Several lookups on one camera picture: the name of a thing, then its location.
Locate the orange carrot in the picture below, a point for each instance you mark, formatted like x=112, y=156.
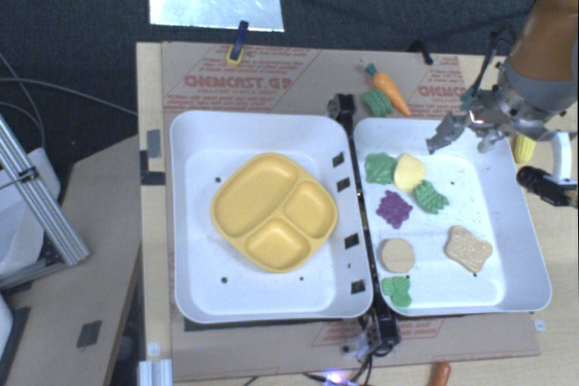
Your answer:
x=390, y=88

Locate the green ribbed toy vegetable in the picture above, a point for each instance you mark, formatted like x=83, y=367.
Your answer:
x=376, y=102
x=429, y=196

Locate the black cylinder on white bracket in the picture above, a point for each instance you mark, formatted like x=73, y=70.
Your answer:
x=540, y=183

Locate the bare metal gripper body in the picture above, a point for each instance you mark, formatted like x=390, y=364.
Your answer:
x=502, y=113

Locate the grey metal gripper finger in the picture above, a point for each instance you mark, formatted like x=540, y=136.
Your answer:
x=490, y=140
x=445, y=133

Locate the orange sausage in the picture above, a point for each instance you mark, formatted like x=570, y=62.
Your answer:
x=441, y=374

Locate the yellow toy potato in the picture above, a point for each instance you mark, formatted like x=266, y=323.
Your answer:
x=408, y=172

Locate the white plastic tray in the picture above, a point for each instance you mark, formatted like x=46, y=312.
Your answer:
x=497, y=203
x=199, y=266

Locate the tan bread slice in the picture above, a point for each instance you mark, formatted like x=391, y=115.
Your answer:
x=468, y=249

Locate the green toy lettuce leaf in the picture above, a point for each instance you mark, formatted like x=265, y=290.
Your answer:
x=379, y=168
x=397, y=291

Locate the thin black rod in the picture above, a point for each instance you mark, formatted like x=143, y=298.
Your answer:
x=365, y=217

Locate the purple grapes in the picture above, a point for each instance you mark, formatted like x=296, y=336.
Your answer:
x=394, y=209

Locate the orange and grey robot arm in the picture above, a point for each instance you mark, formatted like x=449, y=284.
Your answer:
x=545, y=40

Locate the yellow divided plate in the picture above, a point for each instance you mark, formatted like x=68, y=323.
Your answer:
x=258, y=199

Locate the round tan biscuit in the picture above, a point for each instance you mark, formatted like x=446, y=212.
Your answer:
x=395, y=255

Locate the yellow corn cob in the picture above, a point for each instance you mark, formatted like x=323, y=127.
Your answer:
x=524, y=149

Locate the brown cardboard board red print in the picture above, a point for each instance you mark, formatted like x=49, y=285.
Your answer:
x=271, y=77

